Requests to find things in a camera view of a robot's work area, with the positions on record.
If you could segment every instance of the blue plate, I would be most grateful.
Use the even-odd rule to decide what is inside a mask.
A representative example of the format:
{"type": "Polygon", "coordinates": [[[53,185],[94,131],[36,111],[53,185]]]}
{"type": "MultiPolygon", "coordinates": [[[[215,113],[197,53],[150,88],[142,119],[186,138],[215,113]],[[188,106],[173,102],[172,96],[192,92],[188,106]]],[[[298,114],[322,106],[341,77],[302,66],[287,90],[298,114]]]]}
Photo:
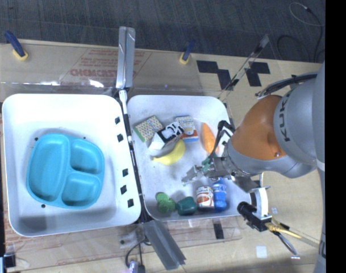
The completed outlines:
{"type": "Polygon", "coordinates": [[[28,162],[26,186],[45,204],[85,209],[101,194],[105,160],[95,144],[70,135],[41,136],[28,162]]]}

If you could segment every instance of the white sticker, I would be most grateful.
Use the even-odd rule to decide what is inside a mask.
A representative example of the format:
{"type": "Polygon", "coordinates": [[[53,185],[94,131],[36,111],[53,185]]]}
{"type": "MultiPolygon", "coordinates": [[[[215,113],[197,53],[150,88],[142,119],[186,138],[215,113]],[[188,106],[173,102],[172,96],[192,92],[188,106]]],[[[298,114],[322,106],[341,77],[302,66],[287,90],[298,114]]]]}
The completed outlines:
{"type": "Polygon", "coordinates": [[[258,258],[267,258],[268,252],[266,250],[266,246],[256,246],[256,256],[258,258]]]}

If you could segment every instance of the can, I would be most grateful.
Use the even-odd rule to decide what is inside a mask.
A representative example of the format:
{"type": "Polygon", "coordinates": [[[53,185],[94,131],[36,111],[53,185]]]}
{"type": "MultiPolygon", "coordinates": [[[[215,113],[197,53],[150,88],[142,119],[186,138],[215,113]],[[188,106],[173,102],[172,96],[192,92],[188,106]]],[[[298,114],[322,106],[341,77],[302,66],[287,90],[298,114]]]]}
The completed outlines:
{"type": "Polygon", "coordinates": [[[214,209],[213,190],[210,186],[201,186],[196,190],[197,207],[199,210],[214,209]]]}

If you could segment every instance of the cracker box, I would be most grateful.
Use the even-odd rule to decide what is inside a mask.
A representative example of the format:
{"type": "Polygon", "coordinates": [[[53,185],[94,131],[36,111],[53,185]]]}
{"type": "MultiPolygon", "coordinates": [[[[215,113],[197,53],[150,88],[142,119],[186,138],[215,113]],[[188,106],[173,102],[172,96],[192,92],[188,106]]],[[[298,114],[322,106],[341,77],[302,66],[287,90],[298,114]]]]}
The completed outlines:
{"type": "Polygon", "coordinates": [[[163,128],[164,126],[162,125],[162,123],[157,119],[155,115],[153,115],[145,121],[136,125],[134,127],[134,131],[142,140],[142,142],[146,142],[147,140],[152,139],[153,136],[163,128]]]}

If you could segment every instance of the orange carrot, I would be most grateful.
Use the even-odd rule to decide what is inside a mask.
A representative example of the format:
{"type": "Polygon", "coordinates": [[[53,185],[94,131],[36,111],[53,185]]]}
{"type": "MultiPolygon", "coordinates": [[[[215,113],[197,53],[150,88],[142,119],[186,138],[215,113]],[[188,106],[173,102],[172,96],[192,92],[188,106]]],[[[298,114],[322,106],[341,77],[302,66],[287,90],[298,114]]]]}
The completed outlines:
{"type": "Polygon", "coordinates": [[[207,151],[207,153],[210,154],[214,148],[214,143],[216,139],[212,131],[210,130],[209,126],[205,122],[202,123],[202,137],[204,148],[207,151]]]}

